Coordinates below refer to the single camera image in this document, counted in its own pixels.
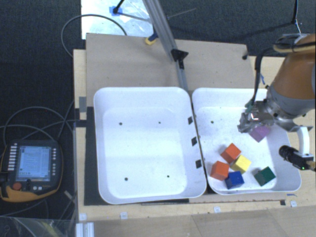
orange cube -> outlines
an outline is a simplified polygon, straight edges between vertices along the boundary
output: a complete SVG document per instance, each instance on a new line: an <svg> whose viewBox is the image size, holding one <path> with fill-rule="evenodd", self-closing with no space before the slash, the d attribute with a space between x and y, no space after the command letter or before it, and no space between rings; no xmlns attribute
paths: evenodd
<svg viewBox="0 0 316 237"><path fill-rule="evenodd" d="M238 147L236 147L233 143L231 143L226 149L225 151L223 151L221 153L221 156L228 162L228 163L232 163L235 159L237 159L237 157L239 156L239 154L241 153L241 151L238 149Z"/></svg>
<svg viewBox="0 0 316 237"><path fill-rule="evenodd" d="M212 166L211 177L223 181L228 177L228 170L229 165L218 160Z"/></svg>

cube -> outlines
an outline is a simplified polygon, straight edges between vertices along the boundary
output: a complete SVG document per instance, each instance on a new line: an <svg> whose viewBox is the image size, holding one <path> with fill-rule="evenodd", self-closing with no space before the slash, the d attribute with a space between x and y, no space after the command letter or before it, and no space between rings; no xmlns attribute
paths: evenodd
<svg viewBox="0 0 316 237"><path fill-rule="evenodd" d="M257 182L260 186L264 186L266 183L270 182L272 179L275 179L275 175L269 167L264 168L254 175Z"/></svg>
<svg viewBox="0 0 316 237"><path fill-rule="evenodd" d="M228 162L232 163L241 153L238 147L231 143L222 153L221 156Z"/></svg>
<svg viewBox="0 0 316 237"><path fill-rule="evenodd" d="M234 164L231 166L231 169L234 171L240 171L241 174L245 173L249 166L251 165L251 161L248 160L245 156L240 155Z"/></svg>
<svg viewBox="0 0 316 237"><path fill-rule="evenodd" d="M212 166L212 171L211 171L210 176L223 181L228 177L228 170L229 170L229 165L218 160Z"/></svg>
<svg viewBox="0 0 316 237"><path fill-rule="evenodd" d="M243 185L245 182L242 178L241 172L235 171L235 172L228 173L228 177L225 179L225 183L226 183L227 189L231 189L231 188L237 188Z"/></svg>
<svg viewBox="0 0 316 237"><path fill-rule="evenodd" d="M252 138L254 138L257 142L262 141L264 137L268 135L270 129L264 126L257 126L249 133Z"/></svg>

red button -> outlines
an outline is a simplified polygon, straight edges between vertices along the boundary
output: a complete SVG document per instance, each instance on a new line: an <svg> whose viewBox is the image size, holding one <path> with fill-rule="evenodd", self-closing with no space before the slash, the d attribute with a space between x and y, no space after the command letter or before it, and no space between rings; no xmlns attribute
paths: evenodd
<svg viewBox="0 0 316 237"><path fill-rule="evenodd" d="M12 185L12 188L15 190L15 191L19 191L22 189L22 184L20 182L16 182Z"/></svg>

screen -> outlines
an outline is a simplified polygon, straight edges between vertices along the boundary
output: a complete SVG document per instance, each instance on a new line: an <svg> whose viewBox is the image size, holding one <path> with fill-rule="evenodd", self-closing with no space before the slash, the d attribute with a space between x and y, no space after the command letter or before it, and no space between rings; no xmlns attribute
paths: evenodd
<svg viewBox="0 0 316 237"><path fill-rule="evenodd" d="M20 146L17 181L50 181L50 147Z"/></svg>

yellow cube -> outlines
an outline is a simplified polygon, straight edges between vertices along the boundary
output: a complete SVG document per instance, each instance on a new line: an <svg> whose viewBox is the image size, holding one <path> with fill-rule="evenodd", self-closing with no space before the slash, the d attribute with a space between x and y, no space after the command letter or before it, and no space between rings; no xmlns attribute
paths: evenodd
<svg viewBox="0 0 316 237"><path fill-rule="evenodd" d="M245 156L239 156L231 166L231 169L233 169L234 171L240 171L243 174L247 171L250 165L250 160L248 160Z"/></svg>

